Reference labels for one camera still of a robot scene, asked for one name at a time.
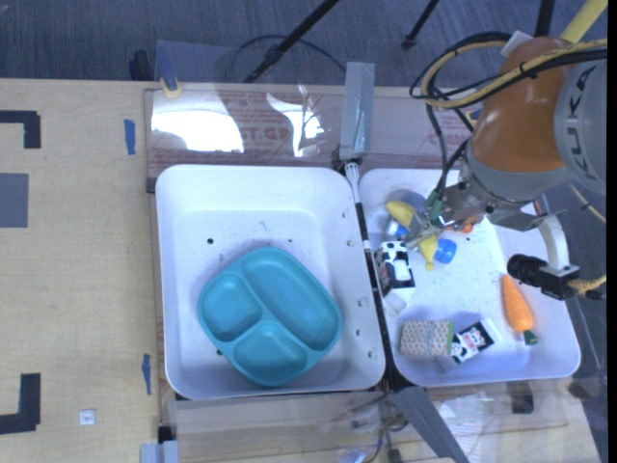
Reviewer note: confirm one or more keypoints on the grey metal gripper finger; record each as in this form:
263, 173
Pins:
417, 235
436, 231

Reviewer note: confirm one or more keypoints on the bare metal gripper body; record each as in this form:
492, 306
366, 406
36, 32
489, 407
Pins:
458, 205

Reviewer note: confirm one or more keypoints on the yellow banana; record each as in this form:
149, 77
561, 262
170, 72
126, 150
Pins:
401, 212

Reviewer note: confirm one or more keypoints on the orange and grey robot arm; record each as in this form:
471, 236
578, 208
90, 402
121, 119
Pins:
520, 123

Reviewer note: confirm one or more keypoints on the blue capped plastic bottle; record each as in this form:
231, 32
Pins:
445, 251

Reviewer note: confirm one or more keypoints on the blue and white small can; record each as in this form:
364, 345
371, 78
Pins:
395, 230

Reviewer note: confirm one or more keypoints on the orange small object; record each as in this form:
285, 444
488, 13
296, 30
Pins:
465, 227

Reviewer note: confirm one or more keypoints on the black and white cow carton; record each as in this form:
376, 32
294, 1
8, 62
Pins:
396, 265

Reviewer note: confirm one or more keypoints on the white plastic tray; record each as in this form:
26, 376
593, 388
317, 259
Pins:
270, 200
477, 287

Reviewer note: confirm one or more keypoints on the patterned beige packet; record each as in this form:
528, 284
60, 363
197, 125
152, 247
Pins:
425, 338

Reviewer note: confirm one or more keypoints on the orange carrot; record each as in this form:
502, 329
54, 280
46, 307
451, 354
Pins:
517, 307

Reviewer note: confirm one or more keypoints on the small black white cow carton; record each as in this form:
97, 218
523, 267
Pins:
474, 341

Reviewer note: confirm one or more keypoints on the blue divided plate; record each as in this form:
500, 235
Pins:
270, 316

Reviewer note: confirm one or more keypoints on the black cylinder on white bracket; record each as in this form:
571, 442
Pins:
540, 273

